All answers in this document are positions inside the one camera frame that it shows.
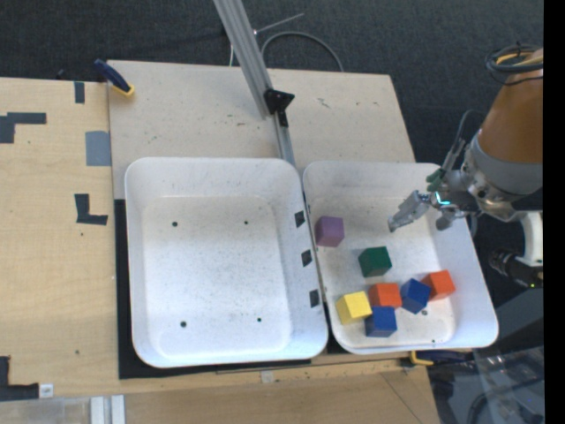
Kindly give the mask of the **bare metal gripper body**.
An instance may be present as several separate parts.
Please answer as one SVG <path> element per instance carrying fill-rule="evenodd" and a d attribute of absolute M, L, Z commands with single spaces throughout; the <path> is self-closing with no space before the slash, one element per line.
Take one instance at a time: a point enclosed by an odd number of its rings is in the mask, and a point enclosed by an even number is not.
<path fill-rule="evenodd" d="M 529 165 L 464 165 L 441 173 L 430 184 L 431 203 L 462 217 L 489 215 L 504 223 L 524 216 L 513 203 L 531 194 Z"/>

